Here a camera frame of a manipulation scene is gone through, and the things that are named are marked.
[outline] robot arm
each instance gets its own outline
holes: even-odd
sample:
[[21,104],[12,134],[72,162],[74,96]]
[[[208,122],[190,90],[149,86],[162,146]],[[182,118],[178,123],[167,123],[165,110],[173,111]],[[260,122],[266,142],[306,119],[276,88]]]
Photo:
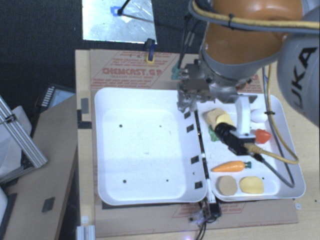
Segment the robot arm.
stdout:
[[[188,64],[185,69],[180,70],[179,109],[183,111],[186,107],[190,107],[191,110],[195,110],[196,101],[205,102],[214,99],[219,99],[223,103],[234,103],[238,98],[237,91],[246,85],[246,82],[259,68],[279,59],[279,68],[281,68],[278,71],[279,85],[281,91],[288,94],[284,95],[285,98],[290,99],[288,98],[290,95],[295,98],[294,101],[289,101],[291,105],[295,103],[299,105],[303,102],[305,105],[302,110],[300,109],[300,112],[319,125],[319,97],[317,100],[306,102],[314,95],[305,94],[305,92],[314,92],[313,89],[307,87],[312,83],[318,88],[316,93],[319,94],[318,6],[320,0],[211,0],[212,6],[208,6],[206,3],[203,6],[199,1],[201,0],[197,0],[196,6],[193,6],[195,1],[189,5],[189,11],[193,16],[200,20],[209,19],[204,16],[205,14],[200,15],[196,12],[195,7],[201,7],[202,11],[208,11],[208,15],[212,12],[218,13],[229,17],[229,21],[219,20],[219,17],[214,22],[211,20],[206,28],[197,64]],[[268,23],[276,23],[277,21],[293,23],[302,19],[308,22],[315,21],[317,27],[305,29],[274,24],[275,26],[264,28],[261,25],[236,23],[233,21],[235,19],[233,17],[252,20],[254,23],[261,22],[261,20]],[[289,44],[292,38],[296,41],[295,47],[296,50],[299,50],[297,51],[298,55],[293,55],[293,50],[289,50],[292,47]],[[308,47],[313,48],[313,52],[307,53],[307,50],[304,50]],[[300,64],[301,58],[304,58],[302,60],[308,61],[309,68],[314,70],[309,70],[308,74],[301,71],[302,69],[298,72],[294,66],[290,66],[292,69],[286,70],[288,61],[293,62],[299,57]],[[284,77],[289,74],[292,74],[292,77]],[[285,81],[290,84],[295,81],[296,86],[294,87],[304,93],[299,94],[299,97],[296,94],[296,89],[292,90],[292,86],[283,84]],[[311,110],[317,108],[318,112],[311,115],[304,111],[309,108],[312,108]]]

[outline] metal plate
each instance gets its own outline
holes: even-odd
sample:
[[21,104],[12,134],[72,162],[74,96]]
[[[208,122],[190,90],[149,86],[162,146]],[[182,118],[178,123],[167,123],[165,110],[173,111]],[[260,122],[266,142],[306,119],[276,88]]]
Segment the metal plate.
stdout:
[[151,0],[131,0],[117,15],[126,0],[82,0],[83,39],[143,44],[156,39]]

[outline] dark floor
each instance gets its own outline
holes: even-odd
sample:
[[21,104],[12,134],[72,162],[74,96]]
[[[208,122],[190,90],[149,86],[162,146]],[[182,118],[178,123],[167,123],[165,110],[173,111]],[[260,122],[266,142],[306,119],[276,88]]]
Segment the dark floor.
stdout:
[[[188,2],[152,0],[157,51],[179,52]],[[142,44],[82,40],[82,0],[0,0],[0,8],[0,95],[12,109],[23,105],[29,117],[49,84],[75,88],[76,49],[143,48]],[[204,27],[198,28],[189,53],[198,52]],[[76,209],[75,189],[68,216]],[[74,228],[74,221],[67,219],[71,225],[65,228]]]

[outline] toy carrot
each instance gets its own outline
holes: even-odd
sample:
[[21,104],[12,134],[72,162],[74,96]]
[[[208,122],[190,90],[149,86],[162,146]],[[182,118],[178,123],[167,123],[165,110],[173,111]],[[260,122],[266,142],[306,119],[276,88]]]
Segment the toy carrot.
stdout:
[[241,172],[244,168],[251,168],[251,162],[230,161],[212,168],[211,172]]

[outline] gray cable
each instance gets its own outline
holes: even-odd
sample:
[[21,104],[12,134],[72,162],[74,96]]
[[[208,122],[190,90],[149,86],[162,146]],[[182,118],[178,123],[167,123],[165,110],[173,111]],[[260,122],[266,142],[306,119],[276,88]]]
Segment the gray cable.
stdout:
[[[270,107],[269,107],[269,104],[268,104],[267,79],[266,79],[266,69],[265,69],[265,67],[262,68],[262,75],[263,75],[263,93],[264,93],[265,108],[266,108],[266,111],[269,112],[270,111]],[[279,152],[280,152],[281,156],[284,158],[285,156],[284,156],[284,153],[282,151],[280,142],[278,140],[274,125],[271,123],[271,115],[267,114],[267,116],[268,116],[268,122],[269,122],[269,125],[270,125],[270,128],[271,128],[271,131],[272,131],[272,135],[273,135],[273,137],[275,139],[276,145],[277,145],[277,147],[279,149]],[[289,166],[288,166],[287,163],[284,163],[284,165],[285,165],[286,171],[289,174],[291,183],[289,183],[287,180],[285,180],[284,177],[282,175],[280,175],[269,163],[267,163],[266,161],[263,161],[262,163],[265,164],[288,187],[290,187],[290,188],[294,188],[295,187],[295,180],[294,180],[294,178],[293,178],[293,176],[291,174],[291,171],[290,171]]]
[[210,23],[221,25],[221,26],[230,27],[232,29],[244,30],[244,31],[283,32],[283,33],[298,33],[298,34],[312,34],[312,35],[319,35],[320,33],[318,29],[298,28],[298,27],[253,26],[253,25],[246,25],[241,23],[234,23],[232,22],[232,20],[225,21],[221,19],[205,17],[202,15],[199,15],[194,11],[192,7],[192,2],[193,0],[189,2],[188,10],[193,17],[204,22],[210,22]]

